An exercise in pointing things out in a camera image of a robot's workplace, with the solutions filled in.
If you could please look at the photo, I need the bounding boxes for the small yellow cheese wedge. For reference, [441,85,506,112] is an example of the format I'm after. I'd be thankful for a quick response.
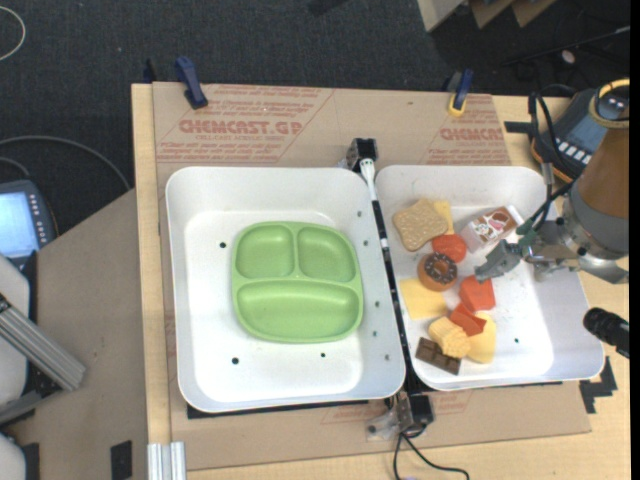
[432,200,456,237]

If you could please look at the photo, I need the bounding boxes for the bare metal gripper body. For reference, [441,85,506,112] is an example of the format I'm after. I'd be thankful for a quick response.
[520,216,631,285]

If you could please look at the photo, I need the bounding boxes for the red-orange pizza slice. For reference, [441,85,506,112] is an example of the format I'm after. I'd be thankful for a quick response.
[449,302,488,338]

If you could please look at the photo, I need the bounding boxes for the black cylinder on white bracket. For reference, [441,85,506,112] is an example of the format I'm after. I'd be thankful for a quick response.
[582,306,631,360]

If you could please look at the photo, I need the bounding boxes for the brown cardboard board, red print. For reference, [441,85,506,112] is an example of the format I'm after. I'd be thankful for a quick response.
[151,81,593,472]

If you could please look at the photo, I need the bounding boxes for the tan bread slice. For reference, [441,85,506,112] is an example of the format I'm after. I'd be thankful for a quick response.
[392,198,450,253]

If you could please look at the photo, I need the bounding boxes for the green divided plate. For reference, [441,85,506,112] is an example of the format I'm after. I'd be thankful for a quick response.
[230,221,365,345]

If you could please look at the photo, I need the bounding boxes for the thin black and white rod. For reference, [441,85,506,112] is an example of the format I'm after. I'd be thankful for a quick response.
[359,159,417,395]

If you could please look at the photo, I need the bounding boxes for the chocolate frosted doughnut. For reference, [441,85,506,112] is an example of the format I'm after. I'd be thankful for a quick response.
[416,252,459,293]

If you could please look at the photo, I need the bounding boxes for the yellow cheese slice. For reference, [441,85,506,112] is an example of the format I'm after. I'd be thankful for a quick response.
[398,277,449,321]

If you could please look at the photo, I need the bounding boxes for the pale yellow rounded piece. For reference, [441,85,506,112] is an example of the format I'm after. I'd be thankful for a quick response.
[466,310,498,365]

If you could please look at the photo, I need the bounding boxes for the black block with thin wires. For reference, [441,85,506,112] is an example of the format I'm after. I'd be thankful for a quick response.
[343,137,379,170]
[398,392,435,427]

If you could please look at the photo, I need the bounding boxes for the white and brown carton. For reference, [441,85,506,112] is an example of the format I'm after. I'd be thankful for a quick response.
[459,205,525,255]

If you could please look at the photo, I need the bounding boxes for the round orange-red tomato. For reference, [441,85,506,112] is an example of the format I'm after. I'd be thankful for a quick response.
[431,233,468,265]

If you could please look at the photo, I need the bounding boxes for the white plastic tray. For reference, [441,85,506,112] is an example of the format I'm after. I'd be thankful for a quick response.
[164,166,407,413]
[373,164,606,392]

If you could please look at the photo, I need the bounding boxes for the orange carrot chunk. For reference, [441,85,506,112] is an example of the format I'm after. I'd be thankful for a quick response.
[458,274,497,313]

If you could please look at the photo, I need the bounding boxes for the brown chocolate bar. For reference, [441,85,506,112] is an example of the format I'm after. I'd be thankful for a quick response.
[414,336,463,376]

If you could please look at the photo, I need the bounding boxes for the yellow corn cob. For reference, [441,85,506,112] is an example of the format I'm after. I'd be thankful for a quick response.
[427,315,473,360]

